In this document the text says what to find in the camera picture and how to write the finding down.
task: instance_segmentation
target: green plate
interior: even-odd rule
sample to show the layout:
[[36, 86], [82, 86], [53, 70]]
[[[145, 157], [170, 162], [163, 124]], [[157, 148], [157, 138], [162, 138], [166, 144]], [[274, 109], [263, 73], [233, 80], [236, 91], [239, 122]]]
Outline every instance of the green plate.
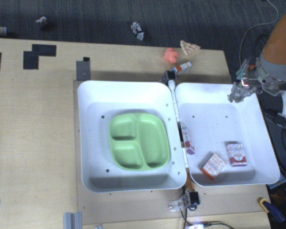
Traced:
[[113, 160], [122, 169], [154, 170], [170, 158], [170, 148], [163, 121], [146, 113], [121, 114], [109, 126]]

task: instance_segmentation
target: small box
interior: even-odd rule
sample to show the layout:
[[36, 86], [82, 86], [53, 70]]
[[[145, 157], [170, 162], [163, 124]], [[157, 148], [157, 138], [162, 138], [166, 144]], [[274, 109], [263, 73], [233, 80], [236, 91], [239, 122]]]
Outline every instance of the small box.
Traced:
[[185, 74], [188, 72], [191, 66], [192, 66], [191, 62], [186, 62], [174, 67], [172, 71], [175, 71], [176, 75]]
[[182, 134], [183, 134], [183, 139], [184, 139], [183, 141], [184, 141], [186, 153], [189, 155], [195, 154], [195, 148], [192, 145], [191, 138], [190, 138], [190, 131], [186, 127], [183, 127]]
[[213, 154], [208, 162], [202, 167], [201, 171], [210, 179], [214, 178], [223, 170], [225, 167], [225, 161], [221, 159], [217, 154]]
[[247, 160], [241, 143], [227, 144], [227, 151], [232, 167], [247, 165]]

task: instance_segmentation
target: white cable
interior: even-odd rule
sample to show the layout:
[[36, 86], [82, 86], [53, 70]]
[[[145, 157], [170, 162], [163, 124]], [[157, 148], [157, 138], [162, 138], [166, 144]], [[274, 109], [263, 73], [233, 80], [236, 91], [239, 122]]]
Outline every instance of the white cable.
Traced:
[[171, 94], [172, 94], [172, 99], [173, 99], [173, 104], [174, 104], [174, 109], [175, 109], [175, 114], [176, 114], [176, 120], [177, 120], [177, 122], [180, 122], [176, 93], [175, 93], [175, 87], [176, 87], [175, 81], [169, 80], [168, 81], [168, 87], [171, 90]]
[[252, 28], [254, 28], [254, 27], [256, 27], [256, 26], [273, 24], [273, 23], [276, 22], [277, 19], [278, 19], [278, 10], [277, 10], [276, 6], [273, 5], [269, 0], [267, 0], [267, 2], [268, 2], [272, 7], [275, 8], [275, 10], [276, 10], [276, 19], [275, 19], [274, 21], [272, 21], [272, 22], [269, 22], [269, 23], [261, 23], [261, 24], [254, 25], [254, 26], [250, 27], [250, 28], [245, 32], [244, 37], [243, 37], [243, 39], [242, 39], [242, 42], [240, 43], [240, 48], [239, 48], [239, 65], [240, 65], [240, 66], [242, 65], [242, 62], [241, 62], [241, 59], [240, 59], [240, 55], [241, 55], [241, 51], [242, 51], [243, 42], [244, 42], [244, 39], [245, 39], [247, 33], [248, 33]]

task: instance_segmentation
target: white tray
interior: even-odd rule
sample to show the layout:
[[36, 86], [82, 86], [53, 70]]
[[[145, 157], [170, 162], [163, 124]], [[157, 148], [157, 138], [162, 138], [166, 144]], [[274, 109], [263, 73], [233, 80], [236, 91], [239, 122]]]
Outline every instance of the white tray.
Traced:
[[[82, 181], [92, 192], [177, 189], [186, 171], [173, 101], [160, 83], [86, 81], [78, 88]], [[170, 144], [170, 160], [152, 171], [119, 168], [111, 155], [109, 124], [125, 113], [150, 113], [163, 120]]]
[[[275, 183], [280, 171], [257, 97], [230, 103], [231, 87], [182, 83], [175, 90], [180, 121], [190, 129], [195, 147], [195, 154], [187, 155], [192, 178], [206, 187]], [[226, 144], [233, 141], [242, 143], [247, 166], [230, 166]], [[214, 181], [200, 171], [212, 153], [226, 162]]]

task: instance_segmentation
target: beige tabletop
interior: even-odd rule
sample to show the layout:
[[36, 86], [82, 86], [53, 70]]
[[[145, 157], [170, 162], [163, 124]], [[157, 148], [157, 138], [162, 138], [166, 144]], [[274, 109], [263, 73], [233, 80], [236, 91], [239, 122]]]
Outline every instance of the beige tabletop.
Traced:
[[[39, 70], [24, 70], [23, 51], [31, 51], [32, 44], [56, 45], [56, 57], [40, 56]], [[173, 67], [163, 61], [164, 50], [0, 39], [0, 229], [62, 229], [63, 214], [80, 210], [73, 105], [76, 61], [90, 57], [95, 80], [158, 81]], [[178, 52], [177, 63], [193, 64], [179, 81], [230, 83], [222, 51], [200, 50], [188, 57], [181, 49]], [[266, 213], [256, 202], [259, 197], [269, 199], [265, 185], [195, 188], [202, 203], [189, 213], [190, 222], [220, 220], [236, 229], [270, 228]], [[180, 214], [168, 214], [157, 207], [165, 207], [167, 196], [177, 192], [93, 195], [94, 206], [102, 213], [91, 221], [93, 225], [83, 228], [92, 229], [100, 223], [105, 229], [182, 228]], [[137, 208], [134, 212], [118, 206], [131, 201], [145, 201], [144, 209], [132, 205]]]

